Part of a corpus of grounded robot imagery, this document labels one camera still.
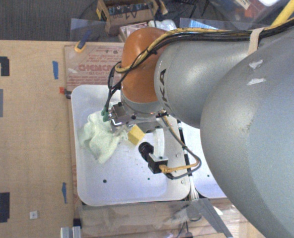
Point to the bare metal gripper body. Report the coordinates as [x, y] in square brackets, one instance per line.
[121, 113]

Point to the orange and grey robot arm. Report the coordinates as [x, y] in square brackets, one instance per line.
[236, 108]

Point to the yellow cube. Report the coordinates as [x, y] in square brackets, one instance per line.
[135, 136]

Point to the pale green cloth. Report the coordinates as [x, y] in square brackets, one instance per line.
[99, 137]

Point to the brown cardboard board red print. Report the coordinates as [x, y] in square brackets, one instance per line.
[92, 68]

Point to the white plastic tray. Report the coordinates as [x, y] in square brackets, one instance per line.
[127, 182]

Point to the thin black and white rod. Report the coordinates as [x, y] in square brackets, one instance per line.
[186, 155]

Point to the black cylinder on white bracket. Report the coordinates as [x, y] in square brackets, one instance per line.
[155, 161]

